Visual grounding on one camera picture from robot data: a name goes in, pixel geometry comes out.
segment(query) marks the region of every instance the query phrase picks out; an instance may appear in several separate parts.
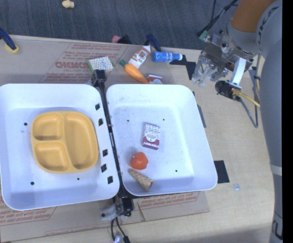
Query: robotic hand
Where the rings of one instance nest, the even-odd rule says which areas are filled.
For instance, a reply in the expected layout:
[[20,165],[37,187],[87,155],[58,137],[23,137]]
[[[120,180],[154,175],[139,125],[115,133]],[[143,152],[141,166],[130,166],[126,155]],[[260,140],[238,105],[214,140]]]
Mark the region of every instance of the robotic hand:
[[[234,5],[234,0],[225,7]],[[201,52],[193,82],[204,86],[205,79],[216,82],[217,92],[239,100],[235,91],[242,75],[252,65],[254,57],[265,59],[260,77],[260,110],[267,142],[270,167],[274,180],[275,206],[270,243],[283,242],[282,225],[282,0],[241,0],[226,31],[221,36],[209,36],[207,31],[216,18],[198,33],[207,45]],[[219,81],[232,73],[229,81]]]

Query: carrot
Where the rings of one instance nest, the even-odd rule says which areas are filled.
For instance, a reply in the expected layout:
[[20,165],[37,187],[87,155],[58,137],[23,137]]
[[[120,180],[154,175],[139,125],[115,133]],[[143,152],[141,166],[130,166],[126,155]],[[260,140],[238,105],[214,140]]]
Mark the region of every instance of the carrot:
[[142,75],[142,73],[133,64],[130,64],[130,63],[126,64],[125,71],[128,75],[138,80],[139,82],[143,84],[149,84],[149,81]]

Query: white plastic tray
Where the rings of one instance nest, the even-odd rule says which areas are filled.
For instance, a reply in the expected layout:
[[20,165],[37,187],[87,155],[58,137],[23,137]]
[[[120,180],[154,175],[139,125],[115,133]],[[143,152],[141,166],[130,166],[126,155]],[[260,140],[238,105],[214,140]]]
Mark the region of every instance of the white plastic tray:
[[[91,169],[56,174],[46,172],[36,164],[31,147],[31,123],[43,112],[58,110],[78,111],[92,120],[98,139],[99,159]],[[99,92],[89,85],[1,86],[0,172],[3,199],[15,210],[114,197],[119,190],[119,179]]]
[[[125,188],[147,196],[212,189],[217,173],[193,93],[180,85],[112,85],[106,93]],[[160,126],[159,149],[142,146],[144,126]],[[134,153],[148,157],[139,172],[154,180],[146,192],[128,173]]]

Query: yellow plate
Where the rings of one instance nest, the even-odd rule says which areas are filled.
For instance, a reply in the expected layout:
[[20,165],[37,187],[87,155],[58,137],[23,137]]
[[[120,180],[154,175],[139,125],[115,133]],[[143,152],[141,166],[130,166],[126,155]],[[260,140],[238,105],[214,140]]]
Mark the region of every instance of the yellow plate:
[[95,127],[76,111],[38,115],[31,125],[31,143],[36,163],[52,173],[87,170],[99,157]]

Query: flattened cardboard box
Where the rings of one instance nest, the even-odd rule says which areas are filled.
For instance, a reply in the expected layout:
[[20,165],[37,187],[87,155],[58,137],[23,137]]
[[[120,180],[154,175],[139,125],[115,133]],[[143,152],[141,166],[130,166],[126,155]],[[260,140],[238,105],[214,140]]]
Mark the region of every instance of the flattened cardboard box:
[[[4,49],[0,40],[0,86],[7,83],[74,83],[90,82],[91,71],[87,60],[107,56],[114,68],[120,67],[120,59],[128,60],[139,48],[134,45],[117,45],[12,36],[20,47],[17,55]],[[44,60],[39,51],[45,51]],[[129,83],[127,76],[119,74],[116,81]],[[166,83],[170,75],[163,74]],[[101,221],[100,209],[112,205],[112,199],[83,204],[50,207],[28,211],[10,209],[3,201],[0,181],[0,234],[1,242],[93,230],[110,226],[110,221]],[[204,192],[159,195],[134,199],[131,217],[122,224],[159,220],[209,211]]]

